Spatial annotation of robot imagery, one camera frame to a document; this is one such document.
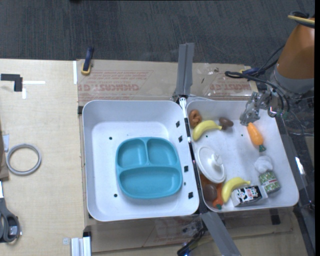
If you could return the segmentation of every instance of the scissors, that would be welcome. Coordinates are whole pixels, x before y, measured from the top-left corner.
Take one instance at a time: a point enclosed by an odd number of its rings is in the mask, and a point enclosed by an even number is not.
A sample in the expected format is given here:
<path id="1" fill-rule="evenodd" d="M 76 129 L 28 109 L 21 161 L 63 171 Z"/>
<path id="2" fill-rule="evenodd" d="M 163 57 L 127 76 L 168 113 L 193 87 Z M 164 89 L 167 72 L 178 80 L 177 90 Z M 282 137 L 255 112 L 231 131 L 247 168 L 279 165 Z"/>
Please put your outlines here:
<path id="1" fill-rule="evenodd" d="M 20 223 L 18 218 L 12 214 L 6 206 L 2 181 L 0 180 L 0 241 L 12 242 L 20 234 Z"/>

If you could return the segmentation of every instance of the brown donut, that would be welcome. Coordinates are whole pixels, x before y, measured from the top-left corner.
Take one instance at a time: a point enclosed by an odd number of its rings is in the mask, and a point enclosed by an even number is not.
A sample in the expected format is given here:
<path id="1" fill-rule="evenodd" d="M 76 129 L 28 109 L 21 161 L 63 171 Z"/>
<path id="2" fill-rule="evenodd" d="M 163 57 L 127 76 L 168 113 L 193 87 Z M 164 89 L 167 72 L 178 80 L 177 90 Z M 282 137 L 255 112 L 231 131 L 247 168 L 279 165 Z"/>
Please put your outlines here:
<path id="1" fill-rule="evenodd" d="M 202 117 L 198 110 L 194 109 L 189 114 L 189 123 L 192 128 L 195 128 L 202 121 Z"/>

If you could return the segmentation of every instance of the black scissors handle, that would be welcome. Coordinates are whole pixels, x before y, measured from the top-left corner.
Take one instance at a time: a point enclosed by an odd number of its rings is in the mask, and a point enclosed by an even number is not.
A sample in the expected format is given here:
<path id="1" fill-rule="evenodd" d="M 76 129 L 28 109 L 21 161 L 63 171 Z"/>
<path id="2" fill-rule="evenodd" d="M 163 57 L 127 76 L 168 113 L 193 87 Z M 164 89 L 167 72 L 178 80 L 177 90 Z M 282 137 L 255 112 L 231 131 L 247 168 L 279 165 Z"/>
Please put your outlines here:
<path id="1" fill-rule="evenodd" d="M 10 227 L 17 227 L 16 234 L 10 234 Z M 18 218 L 12 214 L 6 206 L 4 198 L 0 198 L 0 239 L 5 242 L 14 241 L 20 233 L 20 223 Z"/>

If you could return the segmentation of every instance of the wooden surface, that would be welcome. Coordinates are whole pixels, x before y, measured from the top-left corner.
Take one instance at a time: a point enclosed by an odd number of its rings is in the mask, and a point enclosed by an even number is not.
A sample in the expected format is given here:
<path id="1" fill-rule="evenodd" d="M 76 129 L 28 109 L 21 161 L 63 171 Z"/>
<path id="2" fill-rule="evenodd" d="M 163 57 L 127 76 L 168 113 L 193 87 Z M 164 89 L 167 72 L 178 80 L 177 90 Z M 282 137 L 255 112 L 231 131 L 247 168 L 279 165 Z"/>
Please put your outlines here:
<path id="1" fill-rule="evenodd" d="M 74 84 L 73 62 L 0 59 L 0 66 L 2 74 L 20 74 L 24 81 L 45 81 L 42 85 L 26 85 L 26 99 L 22 99 L 21 92 L 13 91 L 13 82 L 0 81 L 1 129 L 3 134 L 9 134 L 9 147 L 30 143 L 42 154 L 41 166 L 35 173 L 28 176 L 10 173 L 9 179 L 3 181 L 7 207 L 18 216 L 22 236 L 14 244 L 0 243 L 0 256 L 69 256 L 68 239 L 81 238 L 85 228 L 78 89 Z M 18 170 L 27 170 L 36 161 L 32 151 L 22 149 L 12 156 L 11 164 Z M 286 217 L 285 232 L 244 237 L 243 233 L 250 233 L 250 227 L 243 223 L 230 227 L 230 234 L 243 256 L 307 255 L 294 214 L 288 213 Z M 264 229 L 263 223 L 256 226 Z M 210 244 L 210 253 L 219 255 L 217 246 Z M 180 247 L 95 254 L 174 256 Z M 203 250 L 200 255 L 208 255 Z"/>

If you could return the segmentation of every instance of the orange carrot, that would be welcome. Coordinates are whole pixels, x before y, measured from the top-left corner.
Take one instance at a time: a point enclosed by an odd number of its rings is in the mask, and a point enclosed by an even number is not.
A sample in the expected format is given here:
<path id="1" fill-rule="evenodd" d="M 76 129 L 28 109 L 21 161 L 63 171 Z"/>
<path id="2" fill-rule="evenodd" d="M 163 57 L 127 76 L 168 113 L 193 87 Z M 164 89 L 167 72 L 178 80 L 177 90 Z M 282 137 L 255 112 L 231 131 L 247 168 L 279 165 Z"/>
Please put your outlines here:
<path id="1" fill-rule="evenodd" d="M 259 146 L 260 152 L 265 151 L 266 148 L 263 146 L 264 138 L 258 131 L 257 127 L 252 122 L 250 122 L 248 123 L 247 130 L 252 143 Z"/>
<path id="2" fill-rule="evenodd" d="M 222 199 L 222 183 L 219 183 L 216 186 L 216 192 L 217 192 L 217 196 L 216 196 L 216 199 L 213 200 L 212 205 L 214 208 L 221 210 L 222 205 L 224 204 L 224 201 Z"/>

